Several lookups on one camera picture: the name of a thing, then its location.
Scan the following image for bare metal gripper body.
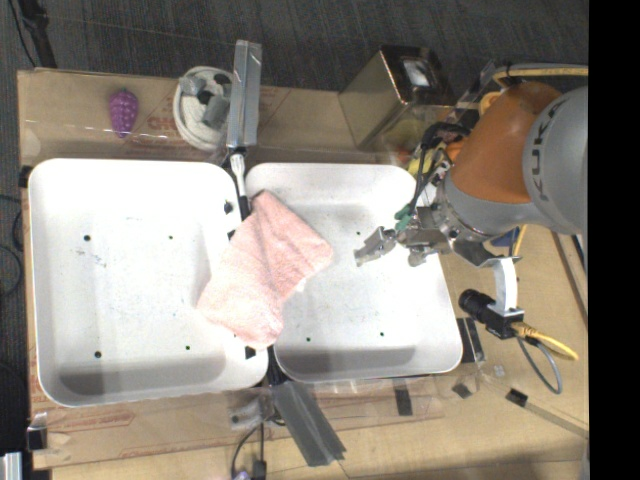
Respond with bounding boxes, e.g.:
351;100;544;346
395;206;507;270

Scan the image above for white plastic tray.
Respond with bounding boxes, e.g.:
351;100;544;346
244;161;464;385
27;157;272;409

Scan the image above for pink cloth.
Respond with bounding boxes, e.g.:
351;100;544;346
195;188;335;350

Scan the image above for shiny brown metal box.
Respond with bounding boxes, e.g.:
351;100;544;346
338;44;454;150

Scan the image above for white round coil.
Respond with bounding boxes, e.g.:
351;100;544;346
171;65;235;152

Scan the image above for purple grapes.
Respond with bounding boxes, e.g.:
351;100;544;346
107;86;140;140

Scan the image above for black cylinder on white bracket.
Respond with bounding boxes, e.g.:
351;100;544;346
457;256;527;341

